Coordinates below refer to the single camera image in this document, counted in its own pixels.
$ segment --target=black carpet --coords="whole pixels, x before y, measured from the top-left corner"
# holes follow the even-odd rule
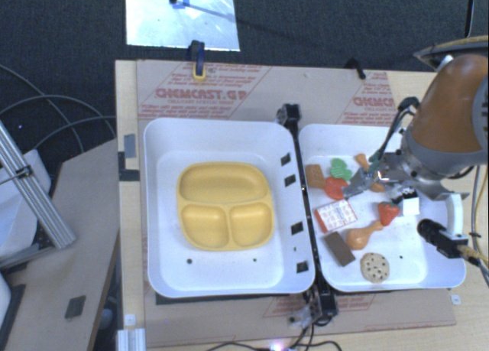
[[[215,62],[428,70],[416,50],[464,37],[468,0],[235,0],[241,52],[209,52]],[[472,35],[487,34],[487,3],[475,0]],[[0,0],[0,64],[48,94],[76,97],[103,115],[115,114],[117,59],[183,60],[184,50],[129,47],[125,0]],[[0,72],[0,111],[35,96]],[[94,114],[54,101],[70,121]],[[66,123],[45,101],[0,115],[23,151]],[[111,138],[101,122],[78,127],[85,149]],[[50,172],[79,152],[66,130],[39,147]]]

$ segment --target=blue clamp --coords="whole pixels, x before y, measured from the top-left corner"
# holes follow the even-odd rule
[[[186,50],[186,59],[195,61],[193,65],[192,76],[195,80],[204,80],[206,78],[206,66],[204,65],[205,44],[193,40]]]

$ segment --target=toy sink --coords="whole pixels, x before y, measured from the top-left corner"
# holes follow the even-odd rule
[[[292,135],[272,122],[144,130],[148,277],[164,297],[292,294],[315,277]]]
[[[176,198],[183,234],[197,248],[257,248],[274,231],[267,179],[250,164],[194,164],[180,175]]]

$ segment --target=black fabric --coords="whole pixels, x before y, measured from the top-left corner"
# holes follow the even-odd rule
[[[475,0],[472,35],[487,33],[487,2]],[[207,52],[215,62],[428,70],[416,50],[464,37],[468,0],[235,0],[241,52]],[[80,98],[115,113],[117,59],[183,60],[185,50],[125,43],[125,0],[0,0],[0,64],[41,90]],[[0,110],[35,95],[0,72]],[[70,120],[92,117],[57,101]],[[0,119],[26,151],[65,122],[46,102],[32,102]],[[86,149],[111,138],[101,122],[81,125]],[[71,132],[40,147],[51,173],[79,152]]]

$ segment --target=yellow plate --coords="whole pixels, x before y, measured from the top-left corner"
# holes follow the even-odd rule
[[[197,248],[257,248],[274,232],[274,205],[267,179],[251,164],[189,166],[178,179],[176,198],[183,234]]]

